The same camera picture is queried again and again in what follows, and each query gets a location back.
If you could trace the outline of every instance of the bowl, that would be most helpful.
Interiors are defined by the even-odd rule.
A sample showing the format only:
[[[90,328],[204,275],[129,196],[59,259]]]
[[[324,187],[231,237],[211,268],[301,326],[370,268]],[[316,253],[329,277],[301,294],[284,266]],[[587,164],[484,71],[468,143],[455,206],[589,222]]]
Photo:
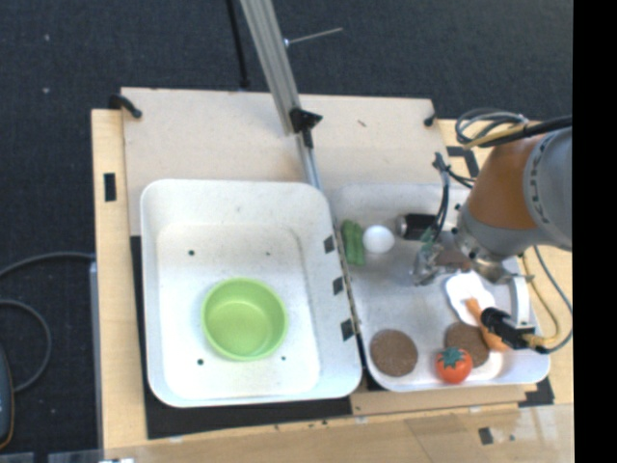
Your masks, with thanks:
[[[258,360],[274,353],[284,341],[287,311],[280,296],[265,283],[231,278],[206,294],[201,327],[221,355],[237,361]]]

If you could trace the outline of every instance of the red tomato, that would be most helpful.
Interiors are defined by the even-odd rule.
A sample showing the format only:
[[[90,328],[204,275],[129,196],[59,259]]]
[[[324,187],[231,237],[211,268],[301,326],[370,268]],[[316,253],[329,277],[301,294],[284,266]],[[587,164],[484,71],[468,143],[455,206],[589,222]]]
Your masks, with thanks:
[[[467,350],[454,346],[440,351],[435,361],[437,374],[450,384],[459,384],[467,379],[472,367],[471,355]]]

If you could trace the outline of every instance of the orange carrot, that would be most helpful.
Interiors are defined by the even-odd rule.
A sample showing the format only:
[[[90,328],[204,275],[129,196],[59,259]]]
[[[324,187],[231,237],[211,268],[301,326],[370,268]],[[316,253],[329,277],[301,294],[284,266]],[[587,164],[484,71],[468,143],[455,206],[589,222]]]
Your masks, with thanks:
[[[480,320],[480,315],[482,314],[482,309],[480,309],[480,304],[477,299],[470,298],[465,301],[465,305],[467,306],[468,311],[473,315],[475,320],[478,321],[478,325],[480,326],[480,331],[482,332],[482,338],[486,345],[494,351],[505,351],[509,348],[507,344],[505,344],[501,338],[491,333],[482,321]]]

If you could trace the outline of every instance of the white ball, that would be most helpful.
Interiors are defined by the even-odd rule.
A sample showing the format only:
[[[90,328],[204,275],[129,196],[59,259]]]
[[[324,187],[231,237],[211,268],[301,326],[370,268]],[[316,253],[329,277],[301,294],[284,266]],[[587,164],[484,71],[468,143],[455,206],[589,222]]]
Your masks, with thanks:
[[[383,225],[373,225],[362,236],[364,249],[373,254],[385,254],[394,247],[394,234]]]

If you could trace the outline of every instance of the brown cookie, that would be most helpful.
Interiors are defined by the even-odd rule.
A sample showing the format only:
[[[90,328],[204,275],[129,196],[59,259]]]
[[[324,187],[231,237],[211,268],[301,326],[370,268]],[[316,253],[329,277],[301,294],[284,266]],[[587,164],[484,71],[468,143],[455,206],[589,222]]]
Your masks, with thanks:
[[[417,348],[405,333],[385,329],[371,339],[370,357],[381,372],[400,377],[416,367]]]
[[[465,322],[455,322],[447,328],[445,346],[456,346],[467,350],[475,368],[480,367],[489,358],[490,350],[482,338],[480,328]]]

